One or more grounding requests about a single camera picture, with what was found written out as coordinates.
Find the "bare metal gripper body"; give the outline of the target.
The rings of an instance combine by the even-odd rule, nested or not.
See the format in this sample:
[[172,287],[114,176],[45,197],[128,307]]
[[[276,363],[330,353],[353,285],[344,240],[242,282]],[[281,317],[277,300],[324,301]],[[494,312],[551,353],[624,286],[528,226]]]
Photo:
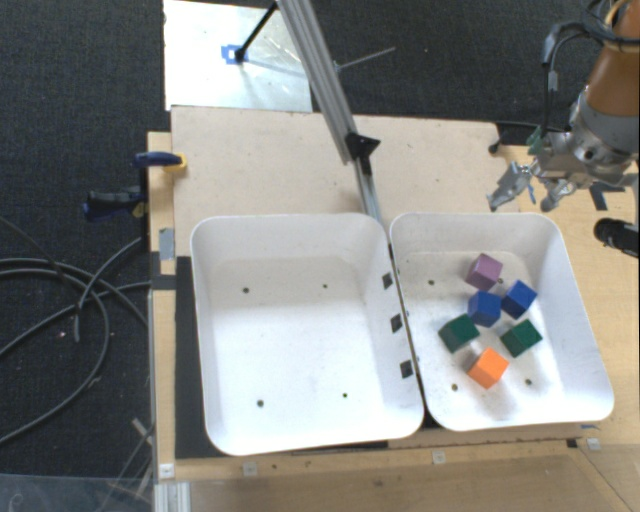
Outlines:
[[614,187],[630,186],[632,156],[612,149],[601,140],[575,132],[549,132],[530,143],[534,161],[531,173],[547,182],[589,187],[602,182]]

